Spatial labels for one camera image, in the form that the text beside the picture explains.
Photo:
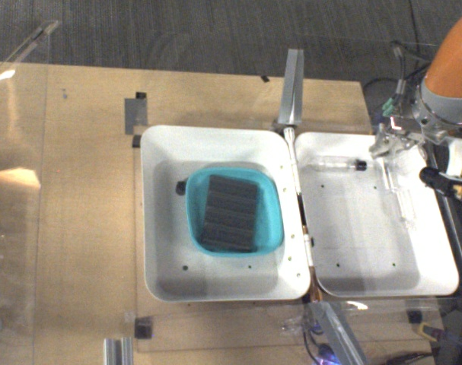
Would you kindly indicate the black cylinder on white bracket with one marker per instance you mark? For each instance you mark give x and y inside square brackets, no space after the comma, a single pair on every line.
[440,179]

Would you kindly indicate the teal bowl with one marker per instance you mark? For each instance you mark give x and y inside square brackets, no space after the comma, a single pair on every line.
[270,211]

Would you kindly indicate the white plastic tray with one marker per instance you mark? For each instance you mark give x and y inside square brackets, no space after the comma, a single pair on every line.
[360,242]
[166,219]

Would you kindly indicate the dark grey ribbed block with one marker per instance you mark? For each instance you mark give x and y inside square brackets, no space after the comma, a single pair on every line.
[230,213]

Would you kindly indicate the small black round cap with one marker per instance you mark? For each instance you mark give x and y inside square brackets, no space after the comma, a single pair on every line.
[180,188]

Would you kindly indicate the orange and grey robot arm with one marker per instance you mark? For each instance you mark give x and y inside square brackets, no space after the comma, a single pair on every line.
[451,63]

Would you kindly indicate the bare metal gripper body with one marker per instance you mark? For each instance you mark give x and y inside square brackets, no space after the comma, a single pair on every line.
[409,126]

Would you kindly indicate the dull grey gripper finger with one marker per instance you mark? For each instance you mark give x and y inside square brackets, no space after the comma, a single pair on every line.
[379,147]
[400,145]

